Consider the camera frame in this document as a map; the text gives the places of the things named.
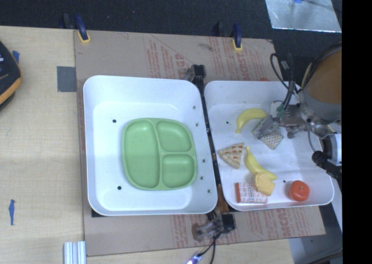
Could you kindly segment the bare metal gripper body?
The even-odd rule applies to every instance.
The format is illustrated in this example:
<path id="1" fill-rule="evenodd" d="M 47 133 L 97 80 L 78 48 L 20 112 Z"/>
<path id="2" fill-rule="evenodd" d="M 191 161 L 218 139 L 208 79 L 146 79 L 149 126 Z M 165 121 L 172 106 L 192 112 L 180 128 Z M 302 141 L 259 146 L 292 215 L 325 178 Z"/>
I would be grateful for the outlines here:
<path id="1" fill-rule="evenodd" d="M 287 137 L 294 138 L 299 132 L 313 133 L 319 138 L 334 134 L 335 130 L 330 122 L 317 116 L 305 104 L 289 105 L 280 119 L 280 124 L 285 127 Z"/>

